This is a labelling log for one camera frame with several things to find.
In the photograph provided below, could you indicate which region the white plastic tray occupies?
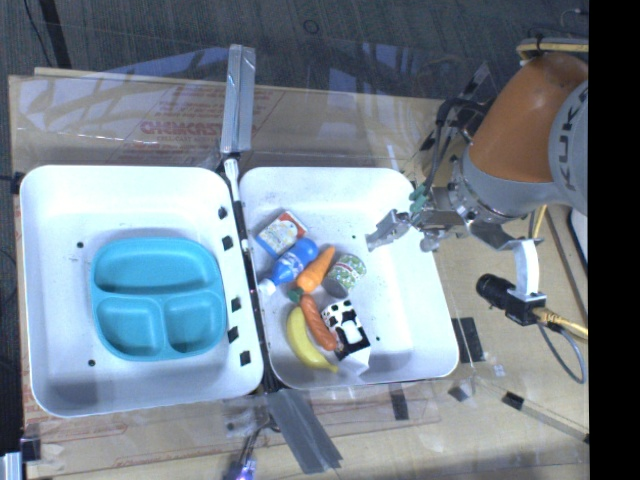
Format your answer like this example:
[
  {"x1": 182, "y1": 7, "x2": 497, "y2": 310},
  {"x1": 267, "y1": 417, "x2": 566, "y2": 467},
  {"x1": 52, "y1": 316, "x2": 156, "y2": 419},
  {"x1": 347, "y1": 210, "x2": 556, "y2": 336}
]
[
  {"x1": 18, "y1": 164, "x2": 265, "y2": 419},
  {"x1": 238, "y1": 166, "x2": 461, "y2": 391}
]

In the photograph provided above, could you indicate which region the orange-brown sausage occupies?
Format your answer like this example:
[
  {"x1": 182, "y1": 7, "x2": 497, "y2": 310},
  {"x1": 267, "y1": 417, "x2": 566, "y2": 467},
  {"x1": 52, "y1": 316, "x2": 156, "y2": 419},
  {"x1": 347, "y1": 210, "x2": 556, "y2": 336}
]
[{"x1": 298, "y1": 293, "x2": 339, "y2": 352}]

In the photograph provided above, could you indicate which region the blue divided plate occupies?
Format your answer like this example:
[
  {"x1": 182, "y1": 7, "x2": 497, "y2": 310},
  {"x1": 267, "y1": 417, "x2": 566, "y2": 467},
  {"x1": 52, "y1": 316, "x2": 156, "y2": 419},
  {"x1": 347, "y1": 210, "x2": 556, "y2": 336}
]
[{"x1": 89, "y1": 237, "x2": 229, "y2": 362}]

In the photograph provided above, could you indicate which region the brown cardboard board red print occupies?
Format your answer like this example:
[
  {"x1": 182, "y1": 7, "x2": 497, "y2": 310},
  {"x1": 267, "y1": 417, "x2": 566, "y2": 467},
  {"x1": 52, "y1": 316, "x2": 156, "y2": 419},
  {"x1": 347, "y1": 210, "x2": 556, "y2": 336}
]
[{"x1": 7, "y1": 67, "x2": 590, "y2": 480}]

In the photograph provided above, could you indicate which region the blue and white bottle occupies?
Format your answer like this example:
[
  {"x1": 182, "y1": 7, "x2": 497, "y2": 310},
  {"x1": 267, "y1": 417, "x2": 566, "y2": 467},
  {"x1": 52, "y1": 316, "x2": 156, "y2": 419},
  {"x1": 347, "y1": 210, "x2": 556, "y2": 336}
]
[{"x1": 257, "y1": 237, "x2": 321, "y2": 297}]

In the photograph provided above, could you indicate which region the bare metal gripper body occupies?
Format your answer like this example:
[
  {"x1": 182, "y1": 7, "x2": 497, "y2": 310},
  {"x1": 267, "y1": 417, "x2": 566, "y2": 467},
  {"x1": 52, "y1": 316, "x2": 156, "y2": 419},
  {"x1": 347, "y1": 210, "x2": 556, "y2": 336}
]
[{"x1": 412, "y1": 182, "x2": 502, "y2": 239}]

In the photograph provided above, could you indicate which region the white and orange carton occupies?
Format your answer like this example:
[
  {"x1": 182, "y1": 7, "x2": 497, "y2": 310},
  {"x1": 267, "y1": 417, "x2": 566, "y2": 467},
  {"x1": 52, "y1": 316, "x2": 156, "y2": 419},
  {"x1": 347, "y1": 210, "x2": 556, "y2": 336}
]
[{"x1": 255, "y1": 210, "x2": 309, "y2": 260}]

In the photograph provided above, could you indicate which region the black and white carton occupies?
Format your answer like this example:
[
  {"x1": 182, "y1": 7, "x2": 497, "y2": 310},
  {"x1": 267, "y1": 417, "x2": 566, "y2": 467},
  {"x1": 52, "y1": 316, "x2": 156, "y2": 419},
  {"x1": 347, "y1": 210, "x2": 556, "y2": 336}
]
[{"x1": 319, "y1": 297, "x2": 373, "y2": 377}]

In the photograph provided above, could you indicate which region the black cylinder on white bracket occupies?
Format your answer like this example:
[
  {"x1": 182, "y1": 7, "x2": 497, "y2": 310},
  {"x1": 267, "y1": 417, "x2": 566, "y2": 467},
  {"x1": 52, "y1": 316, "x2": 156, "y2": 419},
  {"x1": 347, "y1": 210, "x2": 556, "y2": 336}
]
[{"x1": 475, "y1": 237, "x2": 549, "y2": 327}]

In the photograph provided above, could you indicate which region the orange carrot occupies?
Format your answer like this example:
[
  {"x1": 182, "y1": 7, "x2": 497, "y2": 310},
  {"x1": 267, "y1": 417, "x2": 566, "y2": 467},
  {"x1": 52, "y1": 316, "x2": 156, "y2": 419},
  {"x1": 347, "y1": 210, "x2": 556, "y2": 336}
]
[{"x1": 286, "y1": 245, "x2": 337, "y2": 305}]

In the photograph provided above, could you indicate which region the green and white can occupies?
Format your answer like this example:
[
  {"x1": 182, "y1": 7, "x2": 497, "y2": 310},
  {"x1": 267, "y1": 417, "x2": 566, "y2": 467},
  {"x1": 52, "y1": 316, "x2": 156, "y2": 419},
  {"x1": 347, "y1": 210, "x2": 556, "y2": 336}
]
[{"x1": 321, "y1": 252, "x2": 368, "y2": 300}]

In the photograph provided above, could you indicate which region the yellow banana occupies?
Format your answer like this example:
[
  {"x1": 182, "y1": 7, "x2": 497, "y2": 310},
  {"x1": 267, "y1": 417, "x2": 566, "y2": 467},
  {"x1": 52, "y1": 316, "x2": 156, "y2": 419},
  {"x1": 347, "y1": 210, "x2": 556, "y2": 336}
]
[{"x1": 285, "y1": 305, "x2": 341, "y2": 375}]

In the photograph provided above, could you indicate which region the thin black and white rod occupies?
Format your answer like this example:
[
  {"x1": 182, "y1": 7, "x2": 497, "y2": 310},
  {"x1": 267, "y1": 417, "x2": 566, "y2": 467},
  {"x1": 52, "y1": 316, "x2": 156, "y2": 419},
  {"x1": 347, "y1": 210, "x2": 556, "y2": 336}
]
[{"x1": 222, "y1": 156, "x2": 275, "y2": 395}]

